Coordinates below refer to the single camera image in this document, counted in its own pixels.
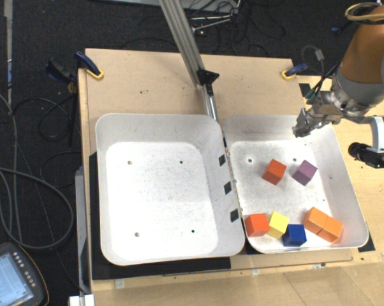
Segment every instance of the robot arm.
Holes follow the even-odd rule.
[[[353,15],[356,8],[372,4],[377,8],[370,14]],[[384,117],[365,117],[384,100],[384,4],[358,4],[348,8],[346,16],[360,26],[332,76],[330,91],[315,93],[310,109],[301,109],[293,133],[305,137],[326,124],[338,124],[342,118],[370,124],[373,146],[354,143],[358,145],[352,144],[349,153],[370,166],[384,168]]]

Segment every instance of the red block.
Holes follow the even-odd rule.
[[[244,219],[248,237],[260,237],[270,230],[269,222],[265,213],[251,214]]]
[[[264,171],[262,178],[271,182],[273,185],[277,185],[282,179],[284,172],[286,171],[287,166],[275,159],[272,159]]]

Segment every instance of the blue block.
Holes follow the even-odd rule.
[[[283,235],[285,247],[298,247],[307,241],[306,231],[302,224],[287,225],[286,233]]]

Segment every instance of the screen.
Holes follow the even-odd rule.
[[[0,306],[17,306],[33,297],[10,253],[0,256]]]

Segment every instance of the purple block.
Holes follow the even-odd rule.
[[[300,184],[305,186],[313,178],[317,171],[317,167],[313,166],[310,162],[304,160],[300,166],[295,170],[293,178]]]

